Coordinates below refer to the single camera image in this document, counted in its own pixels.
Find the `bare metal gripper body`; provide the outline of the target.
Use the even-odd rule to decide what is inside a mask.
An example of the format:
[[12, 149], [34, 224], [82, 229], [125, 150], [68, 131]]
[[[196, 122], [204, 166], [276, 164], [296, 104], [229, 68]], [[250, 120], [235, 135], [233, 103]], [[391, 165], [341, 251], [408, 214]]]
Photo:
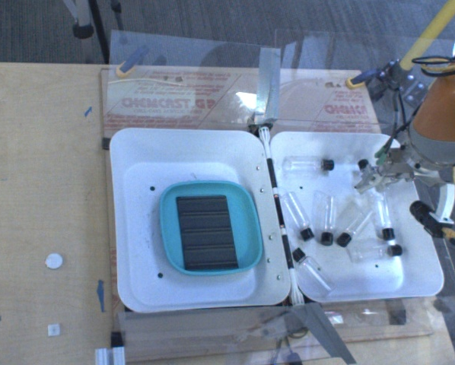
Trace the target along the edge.
[[383, 183], [420, 179], [424, 183], [439, 183], [439, 167], [410, 149], [389, 149], [377, 159], [377, 174]]

